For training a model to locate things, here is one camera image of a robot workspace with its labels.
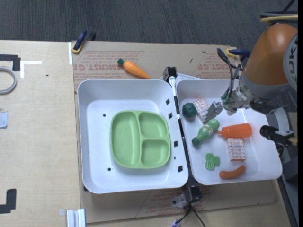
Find green bottle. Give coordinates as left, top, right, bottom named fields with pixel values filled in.
left=191, top=117, right=221, bottom=147

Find white carton with orange print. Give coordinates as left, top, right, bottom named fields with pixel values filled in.
left=192, top=98, right=210, bottom=124
left=226, top=137, right=247, bottom=163

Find black block with thin wires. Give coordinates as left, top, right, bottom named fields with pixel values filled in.
left=171, top=185, right=204, bottom=209
left=162, top=66, right=178, bottom=81

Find green ridged lettuce leaf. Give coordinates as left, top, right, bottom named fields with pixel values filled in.
left=204, top=152, right=221, bottom=171

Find black cylinder on white bracket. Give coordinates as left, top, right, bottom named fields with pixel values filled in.
left=259, top=105, right=295, bottom=147

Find orange carrot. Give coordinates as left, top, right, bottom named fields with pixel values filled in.
left=116, top=58, right=152, bottom=80

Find green divided plate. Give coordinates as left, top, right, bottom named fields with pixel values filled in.
left=109, top=110, right=172, bottom=170

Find white paper slip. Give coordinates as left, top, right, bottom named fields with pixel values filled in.
left=176, top=72, right=204, bottom=81

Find orange sausage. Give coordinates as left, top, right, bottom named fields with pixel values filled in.
left=218, top=165, right=247, bottom=181

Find thin black and white rod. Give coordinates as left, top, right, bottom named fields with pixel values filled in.
left=169, top=76, right=195, bottom=189

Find dark green broccoli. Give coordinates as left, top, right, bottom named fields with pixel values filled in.
left=181, top=102, right=198, bottom=119

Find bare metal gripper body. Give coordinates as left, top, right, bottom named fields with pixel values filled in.
left=222, top=88, right=252, bottom=111

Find white plastic tray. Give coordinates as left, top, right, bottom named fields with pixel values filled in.
left=77, top=79, right=189, bottom=195
left=176, top=79, right=284, bottom=186

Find orange bottle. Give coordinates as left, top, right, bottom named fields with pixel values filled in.
left=217, top=122, right=253, bottom=140

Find brown cardboard board red print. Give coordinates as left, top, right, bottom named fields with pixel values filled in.
left=71, top=40, right=278, bottom=224

